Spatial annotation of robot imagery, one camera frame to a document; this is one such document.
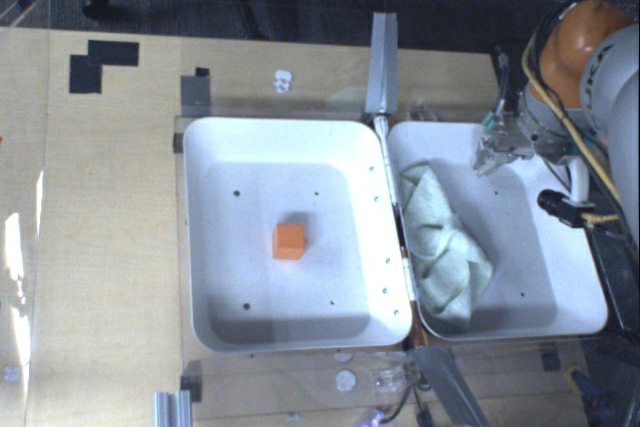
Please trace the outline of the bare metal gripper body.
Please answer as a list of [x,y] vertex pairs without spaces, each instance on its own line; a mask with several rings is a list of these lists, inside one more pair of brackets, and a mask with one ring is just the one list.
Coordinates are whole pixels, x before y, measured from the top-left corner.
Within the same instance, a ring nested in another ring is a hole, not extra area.
[[568,134],[548,107],[489,112],[481,123],[479,163],[511,163],[535,155],[549,163],[568,160]]

